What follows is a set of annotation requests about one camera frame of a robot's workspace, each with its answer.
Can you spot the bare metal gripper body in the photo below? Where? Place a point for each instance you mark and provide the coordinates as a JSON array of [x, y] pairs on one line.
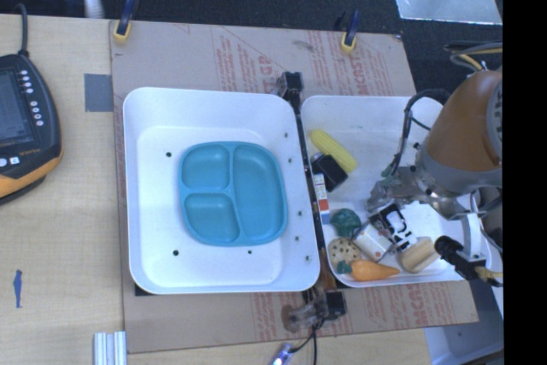
[[421, 190]]

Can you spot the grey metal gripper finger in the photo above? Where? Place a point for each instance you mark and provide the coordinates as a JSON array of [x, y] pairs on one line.
[[376, 197]]

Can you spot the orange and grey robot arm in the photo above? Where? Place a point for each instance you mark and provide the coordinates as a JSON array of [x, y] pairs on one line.
[[463, 132]]

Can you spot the green broccoli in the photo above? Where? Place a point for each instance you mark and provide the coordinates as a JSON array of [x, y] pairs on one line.
[[344, 220]]

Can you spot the black and white carton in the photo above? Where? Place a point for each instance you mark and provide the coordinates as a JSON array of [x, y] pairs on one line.
[[399, 228]]

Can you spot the white can with orange dots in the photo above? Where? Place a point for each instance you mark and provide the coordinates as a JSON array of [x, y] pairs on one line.
[[372, 243]]

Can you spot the black box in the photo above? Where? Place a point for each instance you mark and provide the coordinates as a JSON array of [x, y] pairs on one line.
[[330, 172]]

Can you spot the white and orange carton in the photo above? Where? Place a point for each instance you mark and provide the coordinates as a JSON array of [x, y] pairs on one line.
[[321, 194]]

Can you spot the tan dotted biscuit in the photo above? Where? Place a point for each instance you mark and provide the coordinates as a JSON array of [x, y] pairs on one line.
[[342, 250]]

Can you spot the beige bread roll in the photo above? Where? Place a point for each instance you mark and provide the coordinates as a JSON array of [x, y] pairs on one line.
[[419, 255]]

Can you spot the yellow corn cob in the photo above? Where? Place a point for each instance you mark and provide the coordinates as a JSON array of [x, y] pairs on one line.
[[331, 147]]

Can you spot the white plastic tray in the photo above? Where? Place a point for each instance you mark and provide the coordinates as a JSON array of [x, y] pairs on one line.
[[154, 269], [367, 128]]

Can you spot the thin black rod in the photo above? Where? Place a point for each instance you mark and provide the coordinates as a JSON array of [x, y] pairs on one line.
[[308, 171]]

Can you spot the orange carrot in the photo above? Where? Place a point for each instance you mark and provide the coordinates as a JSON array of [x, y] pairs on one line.
[[369, 270]]

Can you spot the black block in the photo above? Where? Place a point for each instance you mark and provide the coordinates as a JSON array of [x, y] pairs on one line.
[[335, 304], [291, 82]]

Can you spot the blue divided plate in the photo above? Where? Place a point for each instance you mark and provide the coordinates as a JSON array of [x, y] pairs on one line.
[[256, 192]]

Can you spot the brown cardboard board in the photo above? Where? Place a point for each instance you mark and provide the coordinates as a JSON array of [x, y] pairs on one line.
[[256, 51]]

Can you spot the black cylinder on white bracket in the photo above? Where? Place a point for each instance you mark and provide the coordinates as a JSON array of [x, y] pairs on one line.
[[454, 253]]

